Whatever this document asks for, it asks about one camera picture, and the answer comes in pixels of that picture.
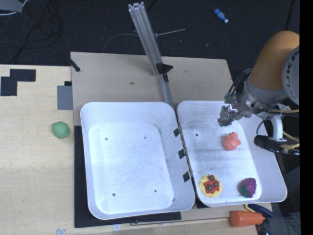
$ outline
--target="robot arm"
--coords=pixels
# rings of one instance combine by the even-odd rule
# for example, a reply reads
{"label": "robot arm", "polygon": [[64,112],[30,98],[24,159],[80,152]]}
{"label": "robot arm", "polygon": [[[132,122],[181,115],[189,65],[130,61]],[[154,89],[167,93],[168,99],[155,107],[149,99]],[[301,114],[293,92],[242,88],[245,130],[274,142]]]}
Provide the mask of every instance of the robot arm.
{"label": "robot arm", "polygon": [[244,83],[243,93],[228,95],[220,112],[218,123],[228,126],[235,120],[249,118],[252,114],[262,120],[270,120],[273,125],[273,136],[268,139],[267,145],[264,137],[255,138],[255,144],[269,151],[279,151],[283,139],[283,126],[281,117],[276,111],[290,110],[281,102],[290,98],[299,105],[299,40],[298,34],[291,31],[280,31],[274,34],[262,48],[255,65],[247,69],[240,76],[249,74]]}

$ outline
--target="wire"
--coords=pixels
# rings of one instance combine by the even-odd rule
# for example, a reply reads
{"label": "wire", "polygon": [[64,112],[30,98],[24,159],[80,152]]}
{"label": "wire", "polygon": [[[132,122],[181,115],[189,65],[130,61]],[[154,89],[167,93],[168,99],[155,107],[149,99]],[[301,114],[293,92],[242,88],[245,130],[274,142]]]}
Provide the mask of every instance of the wire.
{"label": "wire", "polygon": [[[49,0],[50,3],[48,3],[47,5],[47,9],[48,11],[52,14],[52,15],[48,15],[46,16],[46,12],[45,10],[40,7],[40,6],[30,6],[28,8],[28,13],[30,15],[30,17],[32,17],[33,19],[35,19],[36,21],[38,21],[29,31],[29,33],[26,36],[25,42],[22,46],[20,46],[20,49],[18,50],[18,52],[15,54],[15,56],[9,61],[9,64],[16,64],[17,63],[17,59],[18,56],[21,54],[21,52],[25,49],[25,48],[43,48],[43,47],[47,47],[50,46],[52,44],[54,44],[55,42],[57,42],[62,34],[62,30],[63,30],[63,23],[62,23],[62,19],[61,17],[58,15],[58,8],[57,8],[57,4],[55,0]],[[40,16],[38,18],[34,17],[30,10],[32,8],[40,8],[43,13],[40,14]],[[30,41],[30,37],[32,35],[32,33],[41,33],[44,34],[44,38],[41,38],[40,40],[35,40],[35,41]],[[53,39],[51,43],[45,44],[45,45],[41,45],[41,46],[37,46],[37,47],[30,47],[29,45],[31,44],[35,44],[35,43],[42,43],[44,41],[48,41],[50,39]]]}
{"label": "wire", "polygon": [[245,204],[245,208],[250,212],[256,212],[255,210],[251,209],[248,204]]}
{"label": "wire", "polygon": [[265,121],[262,120],[262,122],[258,125],[258,127],[256,128],[256,135],[259,135],[259,129],[261,127],[261,125],[264,123]]}
{"label": "wire", "polygon": [[269,110],[268,112],[278,112],[278,113],[298,113],[300,112],[300,109],[297,109],[297,110],[284,110],[284,111],[281,111],[281,110]]}
{"label": "wire", "polygon": [[293,117],[293,118],[300,118],[300,114],[299,113],[282,113],[281,111],[277,111],[277,112],[271,112],[271,115],[279,115],[279,116],[286,116],[286,117]]}
{"label": "wire", "polygon": [[290,154],[290,155],[300,155],[300,149],[295,149],[300,147],[300,143],[296,144],[281,144],[281,148],[283,148],[283,153]]}
{"label": "wire", "polygon": [[[22,9],[24,8],[25,4],[28,2],[29,0],[25,0],[24,3],[22,4]],[[10,15],[14,15],[16,14],[17,12],[14,11],[14,12],[10,12],[10,13],[6,13],[6,14],[0,14],[0,16],[10,16]]]}
{"label": "wire", "polygon": [[289,139],[291,139],[291,140],[293,140],[293,141],[300,142],[300,139],[297,139],[297,138],[295,138],[295,137],[289,135],[289,134],[288,134],[287,132],[285,132],[285,131],[283,131],[283,134],[284,134],[287,138],[289,138]]}
{"label": "wire", "polygon": [[102,53],[104,53],[104,50],[106,48],[106,46],[108,45],[108,43],[113,40],[114,38],[120,37],[120,36],[135,36],[135,37],[139,37],[136,34],[131,34],[131,33],[124,33],[124,34],[118,34],[116,36],[111,37],[109,40],[107,40],[107,42],[104,44],[103,49],[102,49]]}
{"label": "wire", "polygon": [[295,0],[291,0],[290,6],[289,6],[288,17],[287,17],[287,21],[286,21],[286,25],[285,25],[285,30],[288,30],[289,23],[290,23],[290,18],[291,18],[291,15],[292,15],[292,11],[294,9],[294,4],[295,4]]}
{"label": "wire", "polygon": [[233,84],[230,86],[228,92],[224,96],[225,103],[229,103],[232,97],[234,96],[238,86],[240,85],[240,82],[243,80],[243,77],[245,75],[248,75],[251,72],[251,68],[245,69],[242,71],[234,80]]}
{"label": "wire", "polygon": [[152,3],[148,6],[147,8],[147,13],[149,13],[149,11],[151,10],[151,8],[153,7],[153,5],[157,2],[157,0],[153,0]]}

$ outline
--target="black clip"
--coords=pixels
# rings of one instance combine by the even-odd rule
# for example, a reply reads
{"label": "black clip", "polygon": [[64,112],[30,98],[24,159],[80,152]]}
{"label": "black clip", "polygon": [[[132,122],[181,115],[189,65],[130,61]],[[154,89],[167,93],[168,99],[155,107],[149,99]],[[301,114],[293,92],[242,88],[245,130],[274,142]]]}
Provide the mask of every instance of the black clip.
{"label": "black clip", "polygon": [[77,66],[77,64],[75,64],[75,62],[73,60],[70,60],[70,64],[73,66],[73,68],[79,72],[80,71],[80,68]]}
{"label": "black clip", "polygon": [[156,64],[156,68],[159,74],[163,74],[163,79],[165,82],[168,82],[168,76],[167,76],[167,72],[169,72],[173,66],[171,65],[166,65],[163,63],[158,63]]}

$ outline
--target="green ball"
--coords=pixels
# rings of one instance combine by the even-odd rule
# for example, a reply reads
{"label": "green ball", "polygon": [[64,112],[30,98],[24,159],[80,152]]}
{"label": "green ball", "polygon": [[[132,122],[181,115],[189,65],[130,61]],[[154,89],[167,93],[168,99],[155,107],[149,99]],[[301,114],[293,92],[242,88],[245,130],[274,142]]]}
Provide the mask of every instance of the green ball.
{"label": "green ball", "polygon": [[64,139],[69,135],[69,127],[64,122],[56,122],[52,125],[52,132],[57,138]]}

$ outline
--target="white tray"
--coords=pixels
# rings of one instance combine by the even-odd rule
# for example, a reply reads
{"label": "white tray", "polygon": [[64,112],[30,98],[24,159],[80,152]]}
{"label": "white tray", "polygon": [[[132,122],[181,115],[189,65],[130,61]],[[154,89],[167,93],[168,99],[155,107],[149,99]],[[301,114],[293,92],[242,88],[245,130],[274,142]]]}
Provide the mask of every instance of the white tray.
{"label": "white tray", "polygon": [[193,206],[195,192],[186,157],[179,156],[182,140],[168,104],[91,102],[82,107],[81,122],[88,207],[95,217],[179,212]]}
{"label": "white tray", "polygon": [[[184,101],[178,105],[178,118],[198,198],[210,207],[283,201],[287,189],[275,155],[253,142],[262,120],[253,115],[221,127],[217,119],[223,105],[226,105],[223,101]],[[223,141],[231,132],[238,134],[241,145],[227,151]],[[267,135],[263,125],[259,134]],[[223,186],[217,197],[206,197],[200,191],[199,180],[207,174],[215,175]],[[252,198],[242,196],[239,191],[240,182],[249,177],[257,182]]]}

